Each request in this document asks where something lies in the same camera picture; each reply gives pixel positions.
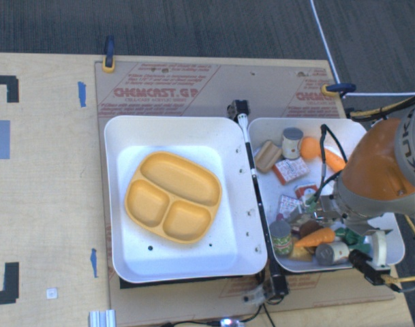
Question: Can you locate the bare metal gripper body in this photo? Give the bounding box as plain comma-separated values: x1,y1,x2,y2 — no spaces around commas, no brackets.
316,193,395,237

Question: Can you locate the brown round biscuit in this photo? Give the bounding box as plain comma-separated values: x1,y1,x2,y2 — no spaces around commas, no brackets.
298,219,322,240

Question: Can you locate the small red and white packet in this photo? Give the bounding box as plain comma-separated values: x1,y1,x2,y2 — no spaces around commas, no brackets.
294,183,319,202

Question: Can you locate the small orange carrot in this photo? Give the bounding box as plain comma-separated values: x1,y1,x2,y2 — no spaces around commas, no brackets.
294,227,336,249

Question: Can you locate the green toy vegetable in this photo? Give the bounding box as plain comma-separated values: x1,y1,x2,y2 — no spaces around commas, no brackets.
335,228,371,253

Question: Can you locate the white carton with red print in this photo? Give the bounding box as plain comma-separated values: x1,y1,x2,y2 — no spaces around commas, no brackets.
277,194,303,219

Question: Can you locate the plain white can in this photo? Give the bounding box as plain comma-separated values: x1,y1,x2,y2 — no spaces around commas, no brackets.
315,240,350,266

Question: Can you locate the yellow wedge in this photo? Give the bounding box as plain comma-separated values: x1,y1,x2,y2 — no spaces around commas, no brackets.
288,245,313,262

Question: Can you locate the large red and white carton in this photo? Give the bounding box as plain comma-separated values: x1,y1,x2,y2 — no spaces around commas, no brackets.
272,157,311,186

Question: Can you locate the green labelled can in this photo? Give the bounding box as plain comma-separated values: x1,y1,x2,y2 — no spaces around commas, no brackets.
268,220,294,257

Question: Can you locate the white plastic tray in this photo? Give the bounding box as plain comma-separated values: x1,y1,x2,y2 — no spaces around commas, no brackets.
247,116,406,274
104,115,268,284

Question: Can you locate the large orange carrot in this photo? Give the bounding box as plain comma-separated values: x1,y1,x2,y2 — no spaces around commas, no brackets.
299,136,347,173

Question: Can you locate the cream labelled can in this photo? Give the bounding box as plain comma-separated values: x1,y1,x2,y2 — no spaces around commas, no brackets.
281,127,304,160

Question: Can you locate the tan toy bread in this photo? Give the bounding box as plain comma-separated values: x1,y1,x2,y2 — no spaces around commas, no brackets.
254,140,283,174

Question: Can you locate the thin black and white rod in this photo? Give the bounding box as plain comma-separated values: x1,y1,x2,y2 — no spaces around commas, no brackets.
236,112,279,279

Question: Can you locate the orange divided plate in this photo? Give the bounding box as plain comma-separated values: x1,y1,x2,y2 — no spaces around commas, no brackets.
124,151,224,245

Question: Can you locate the brown cardboard board red print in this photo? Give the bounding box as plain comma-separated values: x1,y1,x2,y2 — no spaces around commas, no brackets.
94,59,397,327

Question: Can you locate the black cylinder on white bracket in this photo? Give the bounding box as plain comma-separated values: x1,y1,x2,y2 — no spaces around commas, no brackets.
348,229,392,286

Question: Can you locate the black block with thin wires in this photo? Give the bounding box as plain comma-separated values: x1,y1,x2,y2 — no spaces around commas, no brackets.
263,262,290,301
226,99,251,122

